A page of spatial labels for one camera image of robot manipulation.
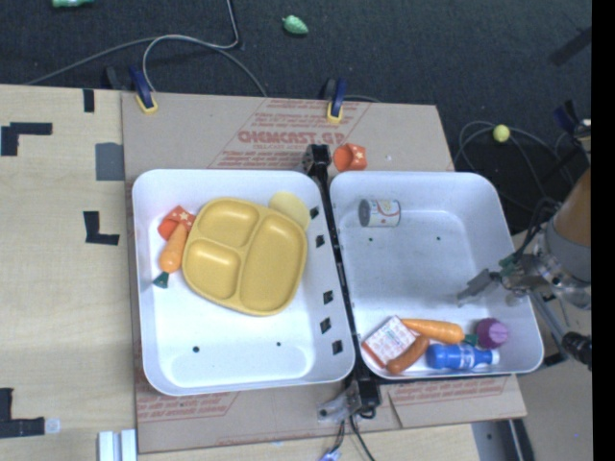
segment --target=yellow plate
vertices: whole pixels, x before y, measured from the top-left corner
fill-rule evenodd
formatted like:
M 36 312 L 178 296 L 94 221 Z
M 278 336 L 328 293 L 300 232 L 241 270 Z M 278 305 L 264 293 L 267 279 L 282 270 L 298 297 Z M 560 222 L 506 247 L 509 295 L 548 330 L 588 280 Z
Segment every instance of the yellow plate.
M 307 254 L 306 233 L 294 220 L 266 206 L 220 198 L 197 215 L 182 268 L 200 296 L 269 316 L 292 301 Z

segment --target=yellow ball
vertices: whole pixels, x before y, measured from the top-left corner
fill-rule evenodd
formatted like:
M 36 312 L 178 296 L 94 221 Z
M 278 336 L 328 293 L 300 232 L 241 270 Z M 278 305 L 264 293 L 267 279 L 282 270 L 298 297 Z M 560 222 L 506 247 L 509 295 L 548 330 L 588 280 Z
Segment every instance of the yellow ball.
M 498 125 L 493 129 L 493 138 L 500 143 L 506 142 L 510 138 L 510 128 L 507 125 Z

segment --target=white can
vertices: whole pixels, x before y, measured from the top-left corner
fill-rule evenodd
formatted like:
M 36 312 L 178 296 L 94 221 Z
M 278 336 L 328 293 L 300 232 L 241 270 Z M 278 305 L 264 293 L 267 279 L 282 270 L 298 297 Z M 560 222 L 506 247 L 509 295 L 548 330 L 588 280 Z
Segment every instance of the white can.
M 397 200 L 361 200 L 358 221 L 363 227 L 397 227 L 402 209 Z

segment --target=cardboard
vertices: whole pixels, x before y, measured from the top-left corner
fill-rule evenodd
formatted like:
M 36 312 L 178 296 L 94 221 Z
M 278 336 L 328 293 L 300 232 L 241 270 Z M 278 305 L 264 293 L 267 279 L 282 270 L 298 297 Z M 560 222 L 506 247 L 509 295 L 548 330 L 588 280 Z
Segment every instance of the cardboard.
M 362 146 L 371 170 L 453 170 L 436 107 L 348 103 L 342 122 L 334 125 L 324 101 L 156 98 L 159 111 L 146 115 L 134 94 L 122 94 L 139 452 L 335 435 L 337 425 L 320 424 L 317 408 L 342 393 L 341 382 L 181 398 L 149 385 L 140 363 L 131 187 L 139 174 L 157 168 L 301 169 L 311 143 L 328 144 L 332 153 L 347 142 Z M 376 418 L 361 420 L 362 430 L 526 415 L 515 376 L 383 385 L 381 395 Z

